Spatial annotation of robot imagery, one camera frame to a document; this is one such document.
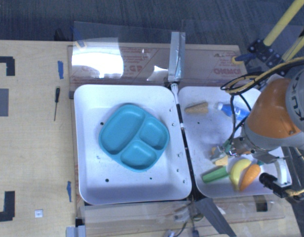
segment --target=carrot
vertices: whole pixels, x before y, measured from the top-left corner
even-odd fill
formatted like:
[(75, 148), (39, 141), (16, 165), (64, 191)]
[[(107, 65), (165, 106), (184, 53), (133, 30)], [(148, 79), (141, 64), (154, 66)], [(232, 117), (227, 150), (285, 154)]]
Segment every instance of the carrot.
[(244, 174), (240, 191), (248, 187), (261, 172), (261, 167), (258, 164), (252, 164)]

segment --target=banana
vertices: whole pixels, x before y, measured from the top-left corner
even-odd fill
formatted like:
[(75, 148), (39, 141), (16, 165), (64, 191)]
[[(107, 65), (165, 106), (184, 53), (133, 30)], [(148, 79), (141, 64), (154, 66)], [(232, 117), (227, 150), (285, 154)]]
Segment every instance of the banana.
[(241, 173), (250, 164), (251, 161), (249, 159), (241, 159), (232, 166), (230, 172), (230, 180), (237, 190), (239, 189), (239, 181), (240, 181)]

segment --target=screwdriver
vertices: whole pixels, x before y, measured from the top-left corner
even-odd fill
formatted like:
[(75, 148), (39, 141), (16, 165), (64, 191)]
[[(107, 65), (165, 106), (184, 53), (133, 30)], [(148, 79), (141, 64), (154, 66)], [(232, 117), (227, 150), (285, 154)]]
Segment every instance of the screwdriver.
[(57, 105), (59, 102), (59, 96), (60, 96), (60, 87), (57, 87), (55, 90), (55, 111), (54, 111), (54, 120), (55, 121), (55, 116), (57, 114)]

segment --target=wooden table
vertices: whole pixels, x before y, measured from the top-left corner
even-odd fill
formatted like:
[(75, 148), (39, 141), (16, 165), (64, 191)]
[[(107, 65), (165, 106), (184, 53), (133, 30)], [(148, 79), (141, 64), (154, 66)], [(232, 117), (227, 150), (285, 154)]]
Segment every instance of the wooden table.
[[(75, 225), (76, 187), (69, 99), (68, 49), (72, 42), (0, 40), (0, 56), (15, 59), (15, 76), (6, 76), (0, 63), (0, 88), (9, 89), (8, 116), (0, 117), (0, 212), (4, 192), (15, 191), (15, 217), (0, 222), (0, 236), (65, 236)], [(58, 74), (64, 64), (64, 78)], [(55, 89), (61, 87), (56, 120)], [(71, 182), (72, 202), (67, 191)], [(35, 210), (43, 217), (35, 217)], [(290, 204), (285, 218), (231, 224), (238, 236), (298, 237)], [(213, 227), (198, 229), (215, 235)], [(162, 236), (164, 232), (131, 236)], [(181, 234), (188, 236), (188, 231)]]

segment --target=blue plate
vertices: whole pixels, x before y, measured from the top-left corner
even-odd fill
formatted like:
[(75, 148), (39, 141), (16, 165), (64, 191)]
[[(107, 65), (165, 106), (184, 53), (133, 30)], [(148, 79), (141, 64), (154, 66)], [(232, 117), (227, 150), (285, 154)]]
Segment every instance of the blue plate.
[(142, 108), (121, 106), (99, 133), (101, 149), (122, 166), (136, 172), (151, 168), (167, 147), (166, 126)]

